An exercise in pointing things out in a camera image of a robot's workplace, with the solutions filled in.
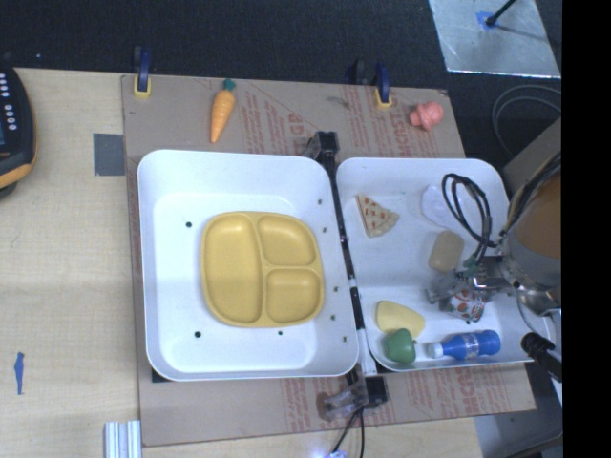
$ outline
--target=wire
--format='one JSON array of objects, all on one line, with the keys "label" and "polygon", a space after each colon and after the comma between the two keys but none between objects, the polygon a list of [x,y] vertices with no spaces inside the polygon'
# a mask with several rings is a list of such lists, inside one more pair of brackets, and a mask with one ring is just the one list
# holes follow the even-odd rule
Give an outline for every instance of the wire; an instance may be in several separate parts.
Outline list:
[{"label": "wire", "polygon": [[352,424],[354,424],[354,421],[356,421],[357,418],[360,418],[360,420],[361,420],[361,454],[360,454],[360,458],[363,458],[363,455],[365,454],[365,421],[363,420],[363,412],[365,412],[365,406],[360,406],[359,408],[357,408],[352,413],[352,415],[350,416],[350,419],[348,420],[348,423],[346,424],[346,427],[344,427],[344,432],[342,432],[342,435],[340,436],[340,439],[337,440],[337,443],[335,444],[335,447],[333,448],[333,450],[331,451],[330,454],[333,454],[335,451],[337,451],[340,448],[340,445],[344,441],[344,438],[346,438],[346,435],[348,434],[348,431],[350,431],[350,428],[351,428]]},{"label": "wire", "polygon": [[[452,201],[450,201],[448,197],[448,181],[452,181]],[[458,198],[458,185],[462,184],[469,195],[474,199],[475,204],[477,205],[477,210],[479,211],[479,216],[481,219],[481,232],[477,234],[473,228],[469,225],[462,208],[460,207],[460,201]],[[490,214],[490,205],[488,204],[488,200],[486,199],[486,194],[482,191],[479,186],[473,182],[470,178],[462,177],[461,175],[457,175],[455,173],[448,173],[443,176],[441,180],[441,191],[443,193],[443,198],[446,200],[446,204],[452,212],[452,215],[458,220],[460,225],[462,225],[467,232],[477,241],[477,247],[475,251],[471,255],[470,262],[472,266],[478,266],[484,256],[486,254],[486,250],[489,247],[496,247],[496,243],[490,241],[490,235],[492,231],[492,216]]]},{"label": "wire", "polygon": [[509,157],[509,159],[514,158],[516,155],[514,153],[512,153],[512,151],[507,147],[507,145],[505,144],[505,141],[503,141],[503,138],[501,137],[500,131],[498,129],[498,118],[500,117],[500,113],[503,112],[503,110],[508,105],[510,105],[512,103],[515,103],[517,101],[530,100],[530,101],[533,101],[533,102],[537,102],[537,103],[546,105],[547,107],[550,107],[550,108],[554,109],[559,114],[562,113],[561,107],[558,107],[556,104],[554,104],[552,102],[549,102],[547,100],[544,100],[542,98],[537,98],[537,97],[534,97],[534,96],[519,96],[519,97],[511,98],[511,99],[507,100],[505,103],[503,103],[502,105],[500,105],[502,99],[505,98],[505,96],[507,96],[508,94],[510,94],[512,92],[516,92],[517,90],[524,90],[524,89],[528,89],[528,90],[541,90],[541,91],[544,91],[544,92],[549,92],[549,93],[552,93],[552,94],[557,94],[559,96],[562,96],[561,92],[559,92],[558,90],[556,90],[554,88],[551,88],[551,87],[545,87],[545,86],[542,86],[542,85],[519,85],[519,86],[510,88],[509,90],[505,91],[504,93],[502,93],[496,99],[495,104],[493,105],[493,112],[492,112],[493,130],[495,132],[496,139],[500,143],[501,147],[503,148],[503,150],[505,151],[505,154]]}]

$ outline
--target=white container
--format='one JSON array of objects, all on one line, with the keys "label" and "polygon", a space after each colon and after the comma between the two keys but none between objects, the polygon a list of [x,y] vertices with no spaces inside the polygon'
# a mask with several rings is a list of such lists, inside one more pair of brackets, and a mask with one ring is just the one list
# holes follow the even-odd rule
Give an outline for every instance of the white container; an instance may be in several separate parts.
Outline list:
[{"label": "white container", "polygon": [[[520,340],[530,331],[516,299],[496,296],[477,323],[466,325],[430,304],[426,290],[439,276],[428,266],[442,227],[421,212],[424,191],[446,173],[469,177],[486,193],[493,234],[505,222],[508,199],[497,171],[476,159],[352,158],[337,172],[350,254],[361,297],[369,350],[385,368],[411,371],[475,364],[525,362]],[[138,195],[146,349],[152,367],[176,381],[325,377],[349,372],[359,344],[347,270],[327,172],[300,156],[159,150],[138,166]],[[399,214],[387,233],[368,238],[355,197],[362,193]],[[464,205],[475,231],[479,216]],[[274,212],[302,220],[319,244],[325,301],[311,321],[282,328],[244,328],[217,320],[200,282],[200,241],[206,222],[235,211]],[[475,241],[465,240],[464,258]],[[398,364],[383,352],[385,334],[375,322],[379,301],[402,303],[426,321],[416,360]],[[531,324],[549,337],[542,318]],[[428,357],[425,343],[468,330],[493,329],[501,350],[492,357],[459,362]]]},{"label": "white container", "polygon": [[[176,381],[321,377],[349,372],[358,343],[327,172],[298,156],[159,150],[137,171],[146,350]],[[200,282],[200,241],[217,214],[302,220],[316,236],[325,301],[311,321],[244,328],[217,320]]]}]

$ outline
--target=cardboard sheet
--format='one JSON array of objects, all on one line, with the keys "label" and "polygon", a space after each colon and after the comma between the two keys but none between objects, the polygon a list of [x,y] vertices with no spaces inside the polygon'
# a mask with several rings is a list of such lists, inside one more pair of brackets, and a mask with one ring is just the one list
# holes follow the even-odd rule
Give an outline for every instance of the cardboard sheet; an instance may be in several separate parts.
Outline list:
[{"label": "cardboard sheet", "polygon": [[[133,259],[140,421],[146,447],[341,428],[317,403],[347,386],[345,378],[176,383],[155,378],[145,351],[137,166],[155,149],[300,155],[317,131],[334,131],[340,160],[354,156],[464,157],[450,100],[441,91],[391,89],[378,110],[373,87],[236,80],[236,108],[221,139],[209,141],[210,107],[220,78],[153,76],[149,98],[122,78]],[[427,133],[409,113],[435,100],[444,109]],[[366,426],[450,419],[535,408],[523,364],[385,374],[390,400]]]}]

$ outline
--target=green ball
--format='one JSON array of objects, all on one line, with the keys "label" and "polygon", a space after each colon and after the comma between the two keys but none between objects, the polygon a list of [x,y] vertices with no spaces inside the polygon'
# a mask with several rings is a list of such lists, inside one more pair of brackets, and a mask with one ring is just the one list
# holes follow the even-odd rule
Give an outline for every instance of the green ball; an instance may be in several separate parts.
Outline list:
[{"label": "green ball", "polygon": [[398,363],[412,363],[416,359],[413,337],[408,329],[402,328],[391,332],[383,341],[384,354]]}]

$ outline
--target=gray tape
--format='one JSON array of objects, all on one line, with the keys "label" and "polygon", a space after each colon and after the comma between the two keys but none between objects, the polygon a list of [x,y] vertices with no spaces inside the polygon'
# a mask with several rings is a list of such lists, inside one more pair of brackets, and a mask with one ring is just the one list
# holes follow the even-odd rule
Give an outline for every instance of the gray tape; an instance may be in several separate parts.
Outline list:
[{"label": "gray tape", "polygon": [[94,171],[97,177],[125,175],[123,135],[94,134]]}]

